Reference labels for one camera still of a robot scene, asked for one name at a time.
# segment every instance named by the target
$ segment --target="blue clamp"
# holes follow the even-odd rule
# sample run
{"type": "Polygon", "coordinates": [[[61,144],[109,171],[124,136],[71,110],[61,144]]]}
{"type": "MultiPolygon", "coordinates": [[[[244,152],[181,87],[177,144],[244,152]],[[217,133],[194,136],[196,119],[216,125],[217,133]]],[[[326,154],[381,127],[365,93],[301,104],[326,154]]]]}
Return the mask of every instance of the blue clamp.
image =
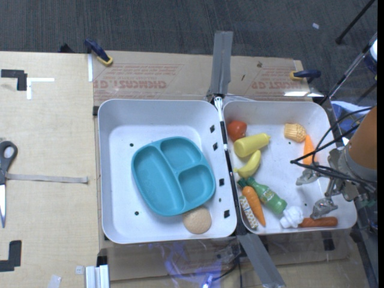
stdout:
{"type": "Polygon", "coordinates": [[[307,78],[307,82],[311,83],[313,79],[319,78],[322,72],[319,70],[302,70],[302,71],[291,71],[289,77],[294,81],[301,81],[303,78],[307,78]]]}
{"type": "Polygon", "coordinates": [[[112,64],[113,59],[111,56],[109,56],[103,48],[99,46],[98,43],[95,41],[86,38],[84,41],[84,45],[88,47],[89,49],[93,50],[97,54],[97,59],[103,63],[105,66],[109,66],[112,64]]]}

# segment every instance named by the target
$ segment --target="scissors handle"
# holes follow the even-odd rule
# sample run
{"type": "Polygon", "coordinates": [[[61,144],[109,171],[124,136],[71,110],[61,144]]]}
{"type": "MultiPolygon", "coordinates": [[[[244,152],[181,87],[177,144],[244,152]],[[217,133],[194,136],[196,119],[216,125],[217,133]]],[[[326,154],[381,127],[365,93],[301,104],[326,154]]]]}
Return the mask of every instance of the scissors handle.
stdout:
{"type": "Polygon", "coordinates": [[[0,183],[5,182],[2,180],[2,176],[5,177],[5,174],[11,165],[12,161],[16,158],[17,147],[14,143],[10,141],[4,141],[0,143],[0,183]],[[5,151],[7,148],[12,149],[12,154],[9,157],[5,156],[5,151]]]}

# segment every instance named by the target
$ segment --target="bottle label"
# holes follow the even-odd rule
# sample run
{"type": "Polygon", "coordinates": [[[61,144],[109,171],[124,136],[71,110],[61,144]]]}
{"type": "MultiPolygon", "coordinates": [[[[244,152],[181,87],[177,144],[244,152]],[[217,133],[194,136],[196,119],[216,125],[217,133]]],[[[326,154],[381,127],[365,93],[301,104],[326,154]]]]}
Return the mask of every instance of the bottle label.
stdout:
{"type": "Polygon", "coordinates": [[[261,195],[260,200],[262,203],[267,204],[274,196],[275,193],[271,189],[267,189],[261,195]]]}

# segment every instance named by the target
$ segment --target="toy banana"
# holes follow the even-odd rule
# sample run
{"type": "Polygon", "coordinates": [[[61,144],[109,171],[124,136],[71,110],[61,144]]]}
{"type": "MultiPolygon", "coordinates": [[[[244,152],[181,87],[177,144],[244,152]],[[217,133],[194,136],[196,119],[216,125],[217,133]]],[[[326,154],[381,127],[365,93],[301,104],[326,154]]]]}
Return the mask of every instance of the toy banana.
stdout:
{"type": "Polygon", "coordinates": [[[234,170],[235,173],[239,174],[240,177],[247,179],[248,177],[255,174],[255,172],[260,166],[261,158],[262,158],[262,153],[259,150],[257,150],[252,154],[252,156],[249,158],[245,166],[243,166],[241,169],[234,170]]]}
{"type": "Polygon", "coordinates": [[[271,137],[266,133],[254,134],[253,136],[238,139],[233,144],[235,154],[239,157],[246,157],[258,149],[268,145],[271,137]]]}

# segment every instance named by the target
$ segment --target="blue divided plate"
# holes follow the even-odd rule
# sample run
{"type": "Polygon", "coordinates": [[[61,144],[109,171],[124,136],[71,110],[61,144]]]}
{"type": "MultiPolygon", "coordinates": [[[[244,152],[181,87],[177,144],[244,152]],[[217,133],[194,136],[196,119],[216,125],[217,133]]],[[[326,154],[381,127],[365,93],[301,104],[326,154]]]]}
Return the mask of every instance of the blue divided plate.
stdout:
{"type": "Polygon", "coordinates": [[[132,158],[136,185],[157,214],[173,216],[194,209],[215,193],[215,178],[201,150],[185,137],[147,144],[132,158]]]}

